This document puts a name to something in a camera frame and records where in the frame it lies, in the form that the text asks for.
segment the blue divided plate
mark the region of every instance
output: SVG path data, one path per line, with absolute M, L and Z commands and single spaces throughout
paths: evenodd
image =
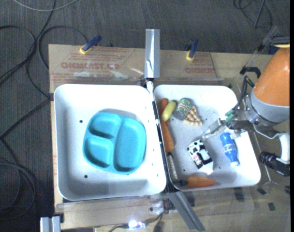
M 83 152 L 94 167 L 118 174 L 133 173 L 141 165 L 145 149 L 146 130 L 135 119 L 100 112 L 87 126 Z

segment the blue plastic bottle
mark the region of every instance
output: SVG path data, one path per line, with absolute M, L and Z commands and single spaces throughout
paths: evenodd
M 237 149 L 235 143 L 231 138 L 231 134 L 229 132 L 222 133 L 220 135 L 220 140 L 222 142 L 225 155 L 231 161 L 231 167 L 238 166 L 239 162 L 237 159 Z

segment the green can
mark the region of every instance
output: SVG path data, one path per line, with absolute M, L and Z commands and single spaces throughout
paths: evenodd
M 191 110 L 192 103 L 187 98 L 182 98 L 178 102 L 175 110 L 173 111 L 172 115 L 175 118 L 178 118 L 180 120 L 184 120 L 188 114 L 188 112 Z

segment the blue and yellow clamp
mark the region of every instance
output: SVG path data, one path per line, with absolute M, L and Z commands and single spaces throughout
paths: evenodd
M 194 53 L 197 48 L 197 43 L 198 43 L 198 40 L 195 39 L 195 40 L 190 40 L 189 43 L 186 44 L 184 51 L 188 51 L 187 60 L 190 60 L 190 61 L 194 60 Z
M 92 40 L 90 40 L 88 43 L 83 45 L 79 48 L 80 53 L 86 54 L 87 52 L 92 50 L 92 47 L 94 45 L 97 45 L 101 41 L 102 37 L 98 35 L 97 37 L 94 37 Z

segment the gray floor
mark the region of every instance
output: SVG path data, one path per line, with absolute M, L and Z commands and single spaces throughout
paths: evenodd
M 18 1 L 48 10 L 54 0 Z M 70 1 L 56 0 L 56 8 Z M 145 29 L 153 28 L 160 29 L 161 49 L 183 50 L 190 39 L 197 38 L 198 51 L 253 53 L 271 26 L 277 26 L 282 36 L 290 35 L 290 0 L 266 0 L 257 27 L 253 27 L 261 1 L 235 0 L 234 6 L 234 0 L 80 0 L 52 13 L 40 48 L 48 62 L 48 44 L 82 45 L 85 39 L 79 32 L 88 40 L 101 35 L 99 46 L 144 48 Z M 34 205 L 23 216 L 10 222 L 0 219 L 0 231 L 38 231 L 39 217 L 54 211 L 50 108 L 45 102 L 48 71 L 38 53 L 18 65 L 31 49 L 31 34 L 38 37 L 49 15 L 13 0 L 0 0 L 0 77 L 9 71 L 0 79 L 0 163 L 4 159 L 13 163 L 12 152 L 19 164 L 0 166 L 0 208 L 12 205 L 9 210 L 14 210 L 0 217 L 20 214 L 31 200 L 28 183 L 33 182 L 22 175 L 19 178 L 17 166 L 34 176 L 36 192 Z M 17 190 L 18 204 L 12 204 Z M 22 204 L 23 209 L 13 208 Z

